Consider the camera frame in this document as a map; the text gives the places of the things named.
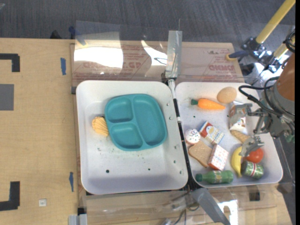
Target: green can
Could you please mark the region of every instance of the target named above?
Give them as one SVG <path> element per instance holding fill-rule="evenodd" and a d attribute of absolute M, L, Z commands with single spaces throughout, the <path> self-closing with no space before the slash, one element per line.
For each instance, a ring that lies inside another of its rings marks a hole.
<path fill-rule="evenodd" d="M 260 179 L 264 173 L 263 165 L 244 161 L 241 165 L 240 173 L 248 177 Z"/>

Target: brown egg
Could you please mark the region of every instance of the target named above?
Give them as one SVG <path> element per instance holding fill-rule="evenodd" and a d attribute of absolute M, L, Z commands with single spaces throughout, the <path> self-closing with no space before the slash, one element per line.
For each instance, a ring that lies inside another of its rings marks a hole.
<path fill-rule="evenodd" d="M 225 87 L 217 94 L 217 100 L 220 103 L 231 103 L 235 100 L 237 91 L 233 87 Z"/>

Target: toy tomato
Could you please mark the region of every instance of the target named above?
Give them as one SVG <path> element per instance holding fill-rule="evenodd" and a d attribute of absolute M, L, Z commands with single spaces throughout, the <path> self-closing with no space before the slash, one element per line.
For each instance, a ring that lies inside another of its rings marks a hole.
<path fill-rule="evenodd" d="M 263 150 L 261 148 L 256 149 L 249 153 L 249 156 L 245 157 L 245 159 L 249 162 L 259 163 L 263 158 Z"/>

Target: toy carrot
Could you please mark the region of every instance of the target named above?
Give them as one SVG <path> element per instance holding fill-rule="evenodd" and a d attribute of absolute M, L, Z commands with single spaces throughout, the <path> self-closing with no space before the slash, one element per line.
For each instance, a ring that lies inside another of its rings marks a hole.
<path fill-rule="evenodd" d="M 203 109 L 210 109 L 210 110 L 223 110 L 225 109 L 225 106 L 216 103 L 214 101 L 211 101 L 207 98 L 201 98 L 198 101 L 192 99 L 191 105 L 198 105 L 198 107 Z"/>

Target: yellow banana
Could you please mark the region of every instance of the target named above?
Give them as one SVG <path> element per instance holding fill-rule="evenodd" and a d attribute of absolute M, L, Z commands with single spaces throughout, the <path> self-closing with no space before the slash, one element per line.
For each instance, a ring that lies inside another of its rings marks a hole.
<path fill-rule="evenodd" d="M 242 151 L 242 146 L 238 147 L 236 150 L 234 150 L 232 157 L 231 157 L 231 167 L 235 170 L 235 172 L 238 174 L 238 177 L 240 178 L 242 174 L 240 173 L 240 167 L 241 167 L 241 159 L 242 156 L 239 155 L 239 153 Z"/>

